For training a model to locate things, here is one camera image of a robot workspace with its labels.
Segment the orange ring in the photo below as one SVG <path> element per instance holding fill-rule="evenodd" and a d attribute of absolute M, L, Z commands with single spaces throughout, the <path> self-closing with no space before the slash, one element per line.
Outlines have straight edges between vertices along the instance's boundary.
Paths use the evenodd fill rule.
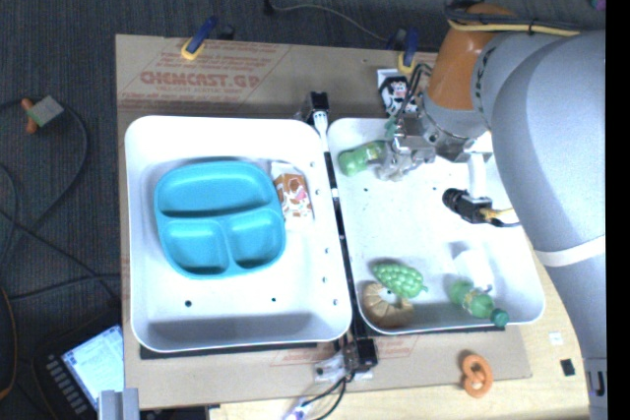
<path fill-rule="evenodd" d="M 462 362 L 464 371 L 463 387 L 468 395 L 479 399 L 492 387 L 494 378 L 488 362 L 480 355 L 469 355 Z"/>

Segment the white plastic tray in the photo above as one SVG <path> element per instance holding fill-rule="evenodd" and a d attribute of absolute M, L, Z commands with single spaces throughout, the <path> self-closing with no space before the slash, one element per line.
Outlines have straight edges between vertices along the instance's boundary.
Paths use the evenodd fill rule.
<path fill-rule="evenodd" d="M 381 328 L 363 313 L 367 324 L 385 334 L 491 325 L 449 301 L 448 284 L 463 273 L 476 276 L 475 282 L 492 283 L 490 294 L 498 307 L 508 311 L 512 324 L 536 320 L 544 310 L 544 294 L 523 229 L 470 224 L 442 203 L 446 189 L 469 187 L 466 163 L 438 157 L 400 182 L 381 181 L 372 169 L 353 177 L 342 174 L 337 165 L 339 153 L 382 140 L 384 125 L 385 120 L 380 119 L 345 118 L 329 129 L 356 294 L 360 300 L 365 286 L 376 281 L 370 265 L 385 260 L 419 270 L 429 290 L 411 300 L 413 317 L 404 327 Z M 509 208 L 494 157 L 486 167 L 486 196 L 493 199 L 495 208 Z M 474 255 L 466 271 L 462 271 L 462 253 Z"/>
<path fill-rule="evenodd" d="M 131 327 L 157 352 L 329 341 L 351 320 L 330 182 L 315 130 L 292 120 L 147 116 L 125 135 L 131 260 Z M 313 219 L 286 232 L 272 266 L 192 279 L 167 262 L 154 189 L 172 168 L 216 158 L 269 170 L 292 164 L 306 178 Z"/>

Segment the blue divided plate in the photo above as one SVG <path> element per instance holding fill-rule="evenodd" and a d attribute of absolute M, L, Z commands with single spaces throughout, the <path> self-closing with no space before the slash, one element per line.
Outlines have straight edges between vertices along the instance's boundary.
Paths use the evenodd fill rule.
<path fill-rule="evenodd" d="M 286 233 L 272 180 L 246 161 L 208 161 L 169 171 L 154 208 L 169 263 L 192 278 L 220 278 L 270 266 Z"/>

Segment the wooden table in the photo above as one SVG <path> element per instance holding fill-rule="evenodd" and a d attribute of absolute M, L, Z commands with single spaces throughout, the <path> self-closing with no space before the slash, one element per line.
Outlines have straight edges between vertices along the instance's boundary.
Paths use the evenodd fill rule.
<path fill-rule="evenodd" d="M 331 120 L 383 117 L 376 71 L 395 68 L 391 51 L 234 41 L 209 41 L 195 62 L 177 48 L 184 38 L 116 37 L 121 264 L 126 386 L 143 409 L 220 403 L 212 418 L 283 418 L 296 398 L 312 396 L 313 363 L 330 345 L 306 350 L 146 360 L 130 328 L 129 230 L 124 133 L 150 114 L 286 118 L 309 91 L 325 91 Z M 432 63 L 435 54 L 416 58 Z M 577 339 L 546 271 L 534 258 L 546 308 L 532 324 L 506 331 L 404 336 L 383 340 L 371 380 L 348 385 L 338 419 L 577 419 L 588 418 Z M 472 350 L 491 361 L 495 381 L 482 399 L 460 385 L 458 359 Z M 561 361 L 575 374 L 565 376 Z M 334 397 L 322 401 L 317 415 Z"/>

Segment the green bottle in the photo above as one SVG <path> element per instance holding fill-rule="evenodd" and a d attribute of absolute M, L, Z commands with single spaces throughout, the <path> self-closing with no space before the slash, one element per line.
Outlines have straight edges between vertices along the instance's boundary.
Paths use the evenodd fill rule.
<path fill-rule="evenodd" d="M 456 305 L 460 305 L 473 317 L 488 319 L 498 328 L 504 328 L 510 321 L 505 310 L 496 308 L 494 300 L 467 279 L 457 280 L 449 289 L 449 298 Z"/>
<path fill-rule="evenodd" d="M 345 150 L 339 155 L 339 167 L 348 177 L 367 168 L 367 163 L 385 155 L 385 141 L 373 141 L 354 150 Z"/>

